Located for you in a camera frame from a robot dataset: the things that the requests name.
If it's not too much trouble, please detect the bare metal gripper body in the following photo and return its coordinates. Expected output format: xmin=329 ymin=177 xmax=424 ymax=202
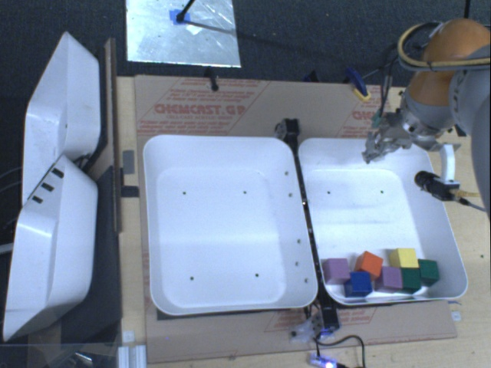
xmin=377 ymin=112 xmax=443 ymax=152

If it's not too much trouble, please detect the white plastic tray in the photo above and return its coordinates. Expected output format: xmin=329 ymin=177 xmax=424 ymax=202
xmin=142 ymin=134 xmax=320 ymax=317
xmin=298 ymin=136 xmax=470 ymax=307

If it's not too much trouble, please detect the thin black and white rod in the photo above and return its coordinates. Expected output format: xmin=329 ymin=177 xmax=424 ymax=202
xmin=285 ymin=136 xmax=331 ymax=311

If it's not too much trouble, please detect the yellow cube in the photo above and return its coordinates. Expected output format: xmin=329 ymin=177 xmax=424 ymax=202
xmin=387 ymin=247 xmax=420 ymax=270

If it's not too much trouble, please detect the orange cube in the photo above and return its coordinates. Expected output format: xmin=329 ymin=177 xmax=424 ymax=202
xmin=353 ymin=251 xmax=385 ymax=281

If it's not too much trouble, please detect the purple cube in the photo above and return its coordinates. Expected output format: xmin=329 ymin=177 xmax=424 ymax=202
xmin=374 ymin=265 xmax=404 ymax=293
xmin=321 ymin=258 xmax=351 ymax=285

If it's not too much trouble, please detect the green cube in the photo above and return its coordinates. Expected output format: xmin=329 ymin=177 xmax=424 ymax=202
xmin=400 ymin=267 xmax=423 ymax=295
xmin=417 ymin=258 xmax=440 ymax=288

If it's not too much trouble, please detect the blue cube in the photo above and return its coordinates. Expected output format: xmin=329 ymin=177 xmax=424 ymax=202
xmin=343 ymin=271 xmax=374 ymax=298

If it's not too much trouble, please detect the brown cardboard board red print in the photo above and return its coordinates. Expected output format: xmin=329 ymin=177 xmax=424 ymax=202
xmin=133 ymin=74 xmax=460 ymax=364

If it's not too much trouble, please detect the black cylinder on white bracket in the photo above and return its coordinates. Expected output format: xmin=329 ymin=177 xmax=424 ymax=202
xmin=414 ymin=143 xmax=462 ymax=202

